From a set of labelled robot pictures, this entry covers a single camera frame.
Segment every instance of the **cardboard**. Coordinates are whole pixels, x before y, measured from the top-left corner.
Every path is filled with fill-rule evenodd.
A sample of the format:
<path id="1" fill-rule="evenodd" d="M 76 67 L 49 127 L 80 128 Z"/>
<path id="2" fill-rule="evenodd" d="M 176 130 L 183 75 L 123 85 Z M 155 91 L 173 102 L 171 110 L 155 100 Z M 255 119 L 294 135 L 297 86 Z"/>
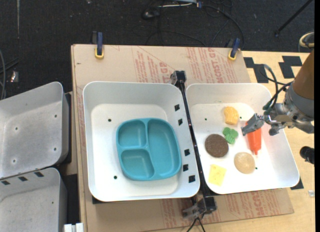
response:
<path id="1" fill-rule="evenodd" d="M 236 60 L 230 61 L 228 53 L 228 48 L 105 45 L 104 58 L 96 59 L 94 45 L 71 47 L 80 218 L 85 231 L 184 231 L 181 227 L 189 227 L 192 221 L 183 218 L 182 210 L 192 204 L 187 198 L 93 203 L 88 187 L 84 86 L 92 81 L 168 83 L 175 70 L 185 71 L 187 84 L 249 83 L 243 54 L 238 51 Z M 217 195 L 215 201 L 218 210 L 205 215 L 203 224 L 294 213 L 286 188 Z"/>

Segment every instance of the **white tray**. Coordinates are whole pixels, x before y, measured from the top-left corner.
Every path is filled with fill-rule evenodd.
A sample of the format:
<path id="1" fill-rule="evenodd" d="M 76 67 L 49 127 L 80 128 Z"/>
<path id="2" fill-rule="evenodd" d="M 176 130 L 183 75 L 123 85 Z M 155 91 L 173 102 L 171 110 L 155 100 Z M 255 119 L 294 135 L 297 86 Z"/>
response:
<path id="1" fill-rule="evenodd" d="M 0 180 L 0 232 L 62 232 L 67 190 L 55 168 Z"/>
<path id="2" fill-rule="evenodd" d="M 295 186 L 300 179 L 291 148 L 284 130 L 270 136 L 268 124 L 261 128 L 261 150 L 255 158 L 256 170 L 251 174 L 239 172 L 234 165 L 238 152 L 251 153 L 247 136 L 241 127 L 254 113 L 263 114 L 263 106 L 271 99 L 269 90 L 258 83 L 192 84 L 186 89 L 195 138 L 198 145 L 203 174 L 208 187 L 217 194 L 231 194 Z M 232 106 L 238 113 L 237 125 L 225 123 L 224 107 Z M 223 129 L 235 129 L 239 136 L 235 144 L 229 144 L 224 157 L 212 157 L 205 149 L 205 140 L 210 134 L 223 135 Z M 209 182 L 212 164 L 226 169 L 221 186 Z"/>
<path id="3" fill-rule="evenodd" d="M 91 82 L 83 89 L 83 107 L 88 184 L 96 199 L 113 202 L 188 198 L 198 192 L 198 167 L 178 88 L 166 83 Z M 122 122 L 141 118 L 163 119 L 173 127 L 182 160 L 181 170 L 173 177 L 135 181 L 124 176 L 116 131 Z"/>
<path id="4" fill-rule="evenodd" d="M 69 105 L 59 82 L 0 101 L 0 179 L 61 163 L 69 150 Z"/>

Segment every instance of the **blue plate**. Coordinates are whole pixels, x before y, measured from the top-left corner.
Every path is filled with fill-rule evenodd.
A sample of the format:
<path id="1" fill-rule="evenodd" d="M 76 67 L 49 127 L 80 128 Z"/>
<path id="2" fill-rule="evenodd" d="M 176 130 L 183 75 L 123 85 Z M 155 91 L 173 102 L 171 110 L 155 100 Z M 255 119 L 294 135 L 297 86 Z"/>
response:
<path id="1" fill-rule="evenodd" d="M 135 181 L 161 180 L 181 169 L 179 143 L 172 126 L 158 118 L 123 122 L 116 131 L 123 173 Z"/>

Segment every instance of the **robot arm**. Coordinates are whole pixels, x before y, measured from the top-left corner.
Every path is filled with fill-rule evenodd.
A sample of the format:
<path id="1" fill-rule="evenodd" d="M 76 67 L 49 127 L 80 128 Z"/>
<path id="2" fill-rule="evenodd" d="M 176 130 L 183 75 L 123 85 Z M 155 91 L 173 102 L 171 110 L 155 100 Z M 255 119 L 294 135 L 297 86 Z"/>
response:
<path id="1" fill-rule="evenodd" d="M 278 134 L 279 130 L 285 127 L 296 127 L 308 134 L 315 132 L 315 128 L 311 123 L 315 117 L 314 51 L 314 49 L 311 51 L 294 81 L 289 85 L 284 85 L 278 91 L 278 93 L 282 90 L 285 91 L 283 102 L 268 103 L 263 107 L 265 110 L 263 115 L 254 114 L 247 121 L 247 125 L 241 128 L 243 136 L 261 128 L 264 123 L 271 126 L 269 130 L 271 136 Z"/>

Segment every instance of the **table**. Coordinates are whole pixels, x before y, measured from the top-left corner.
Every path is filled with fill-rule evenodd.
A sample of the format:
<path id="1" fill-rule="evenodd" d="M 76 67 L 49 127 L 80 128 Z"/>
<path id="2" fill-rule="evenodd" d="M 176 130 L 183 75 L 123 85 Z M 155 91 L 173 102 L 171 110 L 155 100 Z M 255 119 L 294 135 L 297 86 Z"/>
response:
<path id="1" fill-rule="evenodd" d="M 174 219 L 169 220 L 171 223 L 167 224 L 159 222 L 163 207 L 159 207 L 158 200 L 93 204 L 88 188 L 82 115 L 82 90 L 88 82 L 164 83 L 168 82 L 170 73 L 174 70 L 185 70 L 189 84 L 217 83 L 217 80 L 220 80 L 220 83 L 256 83 L 255 69 L 259 64 L 268 64 L 277 80 L 287 83 L 292 78 L 283 77 L 279 63 L 288 65 L 292 61 L 291 64 L 294 66 L 289 66 L 289 71 L 292 69 L 292 73 L 296 75 L 300 69 L 299 60 L 303 63 L 308 56 L 307 53 L 238 51 L 236 61 L 226 66 L 229 64 L 225 60 L 229 52 L 227 48 L 105 45 L 103 60 L 95 58 L 94 48 L 95 46 L 90 44 L 75 44 L 71 47 L 80 220 L 84 223 L 85 231 L 88 232 L 99 231 L 99 229 L 104 231 L 164 231 L 163 229 L 166 229 L 165 231 L 168 232 L 182 232 L 186 231 L 190 225 L 190 222 L 183 222 L 184 227 L 177 227 Z M 218 57 L 217 64 L 210 62 L 210 54 Z M 218 65 L 218 70 L 214 69 L 214 65 Z M 272 94 L 274 93 L 273 83 L 263 84 Z M 290 214 L 208 223 L 204 225 L 206 231 L 315 231 L 315 197 L 312 194 L 315 190 L 315 167 L 305 162 L 299 153 L 303 146 L 314 148 L 314 135 L 296 128 L 284 130 L 303 184 L 303 188 L 300 189 L 281 189 L 281 192 L 285 191 L 284 196 L 289 197 L 289 204 L 284 209 L 287 209 L 285 213 Z M 201 231 L 201 227 L 195 227 L 193 231 Z"/>

